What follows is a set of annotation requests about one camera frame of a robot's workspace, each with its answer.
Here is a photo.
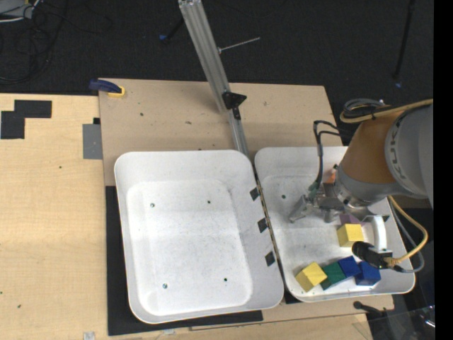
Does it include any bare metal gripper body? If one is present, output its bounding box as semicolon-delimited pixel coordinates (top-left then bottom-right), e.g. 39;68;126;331
306;182;369;216

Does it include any purple cube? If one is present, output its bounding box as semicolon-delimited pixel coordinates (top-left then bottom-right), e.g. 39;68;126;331
338;213;367;228

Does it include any yellow cube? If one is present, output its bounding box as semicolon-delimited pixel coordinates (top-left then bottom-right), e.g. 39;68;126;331
294;261;328;293
336;223;365;249

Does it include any white plastic tray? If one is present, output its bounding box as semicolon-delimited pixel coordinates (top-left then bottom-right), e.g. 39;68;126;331
113;149;285;325
253;146;416;303

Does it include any blue cube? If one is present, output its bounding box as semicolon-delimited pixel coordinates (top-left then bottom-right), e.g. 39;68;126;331
337;255;362;279
354;260;382;287

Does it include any green cube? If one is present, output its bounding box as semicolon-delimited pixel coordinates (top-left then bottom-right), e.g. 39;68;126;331
319;262;348;291

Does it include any brown flat board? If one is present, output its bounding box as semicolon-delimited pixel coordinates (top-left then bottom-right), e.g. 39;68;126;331
97;78;396;331

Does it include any black cylinder on white bracket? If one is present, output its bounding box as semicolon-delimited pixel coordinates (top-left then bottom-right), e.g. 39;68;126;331
351;214;394;270

